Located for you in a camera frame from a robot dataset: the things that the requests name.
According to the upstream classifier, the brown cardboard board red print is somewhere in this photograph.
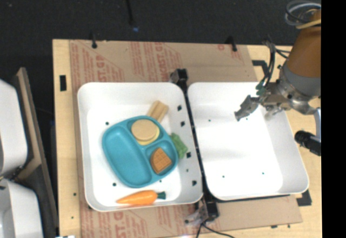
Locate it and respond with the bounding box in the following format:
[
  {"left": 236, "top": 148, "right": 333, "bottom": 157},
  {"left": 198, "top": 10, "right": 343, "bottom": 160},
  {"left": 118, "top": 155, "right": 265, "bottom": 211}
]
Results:
[{"left": 68, "top": 39, "right": 304, "bottom": 238}]

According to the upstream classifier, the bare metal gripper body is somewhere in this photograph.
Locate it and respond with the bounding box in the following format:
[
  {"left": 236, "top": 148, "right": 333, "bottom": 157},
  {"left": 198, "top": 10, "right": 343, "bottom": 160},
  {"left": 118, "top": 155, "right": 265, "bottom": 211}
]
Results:
[{"left": 259, "top": 81, "right": 317, "bottom": 115}]

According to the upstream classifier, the black cylinder on white bracket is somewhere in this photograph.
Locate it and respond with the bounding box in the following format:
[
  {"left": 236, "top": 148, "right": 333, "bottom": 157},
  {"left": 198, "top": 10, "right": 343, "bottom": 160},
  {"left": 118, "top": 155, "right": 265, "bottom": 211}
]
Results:
[{"left": 294, "top": 107, "right": 322, "bottom": 156}]

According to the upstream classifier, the orange carrot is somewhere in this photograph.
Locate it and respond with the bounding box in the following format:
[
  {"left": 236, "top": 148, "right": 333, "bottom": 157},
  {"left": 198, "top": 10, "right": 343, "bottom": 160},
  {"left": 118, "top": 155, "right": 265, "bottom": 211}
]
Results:
[{"left": 116, "top": 189, "right": 167, "bottom": 206}]

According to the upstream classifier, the blue divided plate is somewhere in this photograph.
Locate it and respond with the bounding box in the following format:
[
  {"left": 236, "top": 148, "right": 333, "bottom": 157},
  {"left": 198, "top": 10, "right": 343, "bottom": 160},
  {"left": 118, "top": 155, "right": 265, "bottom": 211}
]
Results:
[{"left": 101, "top": 115, "right": 179, "bottom": 189}]

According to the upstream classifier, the white plastic tray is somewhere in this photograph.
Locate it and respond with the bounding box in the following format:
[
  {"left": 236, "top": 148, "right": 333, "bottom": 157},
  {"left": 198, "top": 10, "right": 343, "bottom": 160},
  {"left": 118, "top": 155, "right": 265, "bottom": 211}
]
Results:
[
  {"left": 187, "top": 81, "right": 310, "bottom": 201},
  {"left": 77, "top": 81, "right": 204, "bottom": 212}
]

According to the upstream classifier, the thin black rod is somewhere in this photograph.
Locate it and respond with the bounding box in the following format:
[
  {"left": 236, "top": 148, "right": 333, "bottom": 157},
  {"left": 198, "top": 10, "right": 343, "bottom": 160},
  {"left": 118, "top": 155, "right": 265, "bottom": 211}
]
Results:
[{"left": 180, "top": 81, "right": 214, "bottom": 207}]

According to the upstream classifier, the green lettuce leaf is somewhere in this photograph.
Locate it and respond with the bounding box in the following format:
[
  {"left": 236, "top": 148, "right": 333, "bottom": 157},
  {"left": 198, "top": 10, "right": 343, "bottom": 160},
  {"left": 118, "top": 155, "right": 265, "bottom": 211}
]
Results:
[{"left": 170, "top": 132, "right": 189, "bottom": 160}]

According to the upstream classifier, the tan round biscuit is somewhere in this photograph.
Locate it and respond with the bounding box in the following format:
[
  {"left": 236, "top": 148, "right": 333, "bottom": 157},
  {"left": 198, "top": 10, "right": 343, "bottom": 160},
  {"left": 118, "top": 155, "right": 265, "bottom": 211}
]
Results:
[{"left": 130, "top": 119, "right": 161, "bottom": 146}]

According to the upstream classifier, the brown waffle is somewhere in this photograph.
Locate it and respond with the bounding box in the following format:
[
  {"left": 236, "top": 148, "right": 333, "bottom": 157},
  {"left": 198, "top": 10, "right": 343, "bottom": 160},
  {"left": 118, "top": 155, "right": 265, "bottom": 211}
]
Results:
[{"left": 149, "top": 147, "right": 174, "bottom": 174}]

